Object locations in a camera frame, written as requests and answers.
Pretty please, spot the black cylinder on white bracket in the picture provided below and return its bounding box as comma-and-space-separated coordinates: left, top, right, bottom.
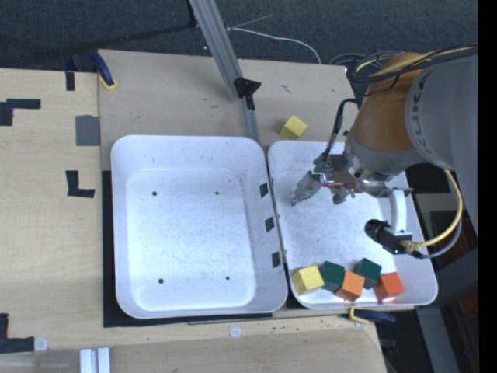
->
363, 187, 414, 256

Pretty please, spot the green cube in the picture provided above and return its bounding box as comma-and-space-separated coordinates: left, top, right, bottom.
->
318, 260, 346, 293
353, 257, 383, 290

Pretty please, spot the orange cube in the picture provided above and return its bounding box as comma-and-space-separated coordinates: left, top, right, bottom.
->
372, 271, 405, 302
334, 270, 367, 303

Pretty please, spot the yellow cube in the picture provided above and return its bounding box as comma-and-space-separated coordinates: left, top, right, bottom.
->
278, 114, 308, 141
290, 264, 325, 296

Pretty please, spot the pale wood board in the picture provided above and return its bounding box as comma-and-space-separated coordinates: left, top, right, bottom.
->
96, 48, 419, 351

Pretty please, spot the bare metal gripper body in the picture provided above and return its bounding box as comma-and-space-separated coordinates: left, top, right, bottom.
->
318, 154, 394, 199

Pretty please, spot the white plastic tray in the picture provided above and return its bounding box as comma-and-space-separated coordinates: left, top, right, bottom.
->
110, 134, 289, 320
266, 140, 439, 311

